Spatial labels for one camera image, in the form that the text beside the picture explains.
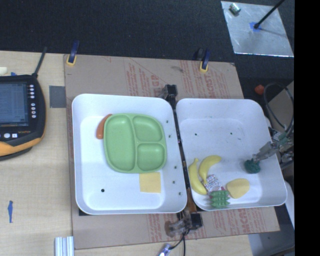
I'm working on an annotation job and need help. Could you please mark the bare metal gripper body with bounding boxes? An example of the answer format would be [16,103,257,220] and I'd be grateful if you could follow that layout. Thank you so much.
[270,131,295,158]

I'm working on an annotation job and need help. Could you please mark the green broccoli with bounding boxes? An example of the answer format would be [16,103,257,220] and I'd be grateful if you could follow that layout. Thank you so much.
[244,159,262,175]

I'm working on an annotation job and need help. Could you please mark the yellow potato chip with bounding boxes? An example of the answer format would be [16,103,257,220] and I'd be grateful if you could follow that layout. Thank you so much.
[226,178,251,200]

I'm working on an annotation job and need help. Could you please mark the white plastic tray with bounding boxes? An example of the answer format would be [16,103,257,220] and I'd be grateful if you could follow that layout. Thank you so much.
[71,93,188,216]
[175,98,288,212]

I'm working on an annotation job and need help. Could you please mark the yellow banana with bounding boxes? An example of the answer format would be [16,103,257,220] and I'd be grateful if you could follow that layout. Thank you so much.
[198,154,223,186]
[187,157,208,196]

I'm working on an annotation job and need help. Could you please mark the white packet with red print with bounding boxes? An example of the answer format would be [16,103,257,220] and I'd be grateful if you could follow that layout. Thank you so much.
[203,174,226,194]

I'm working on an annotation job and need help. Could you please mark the green pea pods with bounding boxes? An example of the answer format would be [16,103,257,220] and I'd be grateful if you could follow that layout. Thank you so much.
[209,189,231,209]

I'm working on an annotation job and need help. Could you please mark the thin black and white rod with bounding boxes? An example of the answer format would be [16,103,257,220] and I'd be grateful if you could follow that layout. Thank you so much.
[167,95,195,213]

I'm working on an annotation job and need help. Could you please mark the yellow cheese slice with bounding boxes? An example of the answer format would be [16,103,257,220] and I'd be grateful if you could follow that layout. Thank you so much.
[138,171,162,194]

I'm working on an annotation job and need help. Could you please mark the green divided plate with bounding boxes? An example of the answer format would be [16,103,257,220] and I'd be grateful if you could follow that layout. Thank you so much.
[103,113,168,174]

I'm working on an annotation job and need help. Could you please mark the orange sausage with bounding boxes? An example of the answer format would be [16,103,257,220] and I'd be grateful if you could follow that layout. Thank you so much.
[96,113,113,140]

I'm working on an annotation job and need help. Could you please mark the brown cardboard board red print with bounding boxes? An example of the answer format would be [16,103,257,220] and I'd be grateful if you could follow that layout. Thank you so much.
[63,53,281,250]

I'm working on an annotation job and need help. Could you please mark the black block with thin wires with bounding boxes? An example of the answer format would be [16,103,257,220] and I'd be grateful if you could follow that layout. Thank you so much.
[190,212,203,230]
[159,84,179,100]

